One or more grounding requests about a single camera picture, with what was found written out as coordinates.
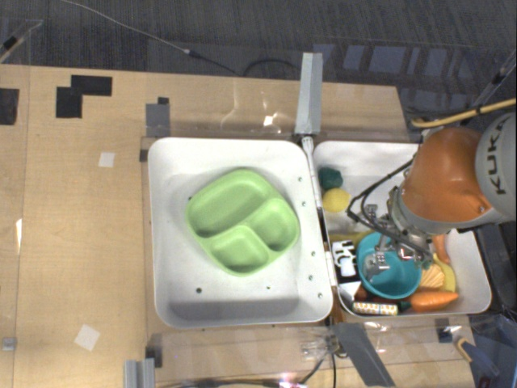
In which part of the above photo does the orange ridged bread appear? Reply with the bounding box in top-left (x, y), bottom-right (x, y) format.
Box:
top-left (418, 263), bottom-right (445, 291)

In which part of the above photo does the black and white carton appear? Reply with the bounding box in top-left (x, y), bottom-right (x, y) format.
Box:
top-left (331, 238), bottom-right (359, 279)

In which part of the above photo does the yellow patterned can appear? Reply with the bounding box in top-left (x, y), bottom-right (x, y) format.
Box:
top-left (351, 301), bottom-right (399, 317)

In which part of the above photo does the dark green broccoli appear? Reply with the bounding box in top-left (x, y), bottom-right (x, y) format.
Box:
top-left (317, 167), bottom-right (345, 190)

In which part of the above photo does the yellow banana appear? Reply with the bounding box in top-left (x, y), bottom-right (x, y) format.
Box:
top-left (329, 230), bottom-right (375, 244)

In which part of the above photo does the orange sausage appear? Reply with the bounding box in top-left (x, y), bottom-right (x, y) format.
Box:
top-left (432, 234), bottom-right (452, 264)

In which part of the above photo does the yellow lemon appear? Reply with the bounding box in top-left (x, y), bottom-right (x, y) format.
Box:
top-left (322, 188), bottom-right (351, 213)

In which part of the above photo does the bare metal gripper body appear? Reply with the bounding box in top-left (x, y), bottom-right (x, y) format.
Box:
top-left (374, 213), bottom-right (434, 269)

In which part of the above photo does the green divided plate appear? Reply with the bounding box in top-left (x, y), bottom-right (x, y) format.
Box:
top-left (184, 168), bottom-right (302, 276)

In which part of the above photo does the yellow corn cob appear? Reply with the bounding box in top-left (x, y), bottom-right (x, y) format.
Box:
top-left (432, 253), bottom-right (458, 293)

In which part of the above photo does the orange carrot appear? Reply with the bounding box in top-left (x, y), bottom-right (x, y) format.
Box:
top-left (406, 290), bottom-right (460, 314)

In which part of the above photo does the teal bowl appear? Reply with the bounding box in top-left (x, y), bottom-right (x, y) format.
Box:
top-left (356, 231), bottom-right (423, 301)

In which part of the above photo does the white plastic tray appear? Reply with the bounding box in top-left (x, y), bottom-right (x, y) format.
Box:
top-left (313, 140), bottom-right (493, 318)
top-left (147, 137), bottom-right (334, 330)

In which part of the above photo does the white packet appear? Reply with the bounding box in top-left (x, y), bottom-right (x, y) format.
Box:
top-left (337, 280), bottom-right (363, 299)

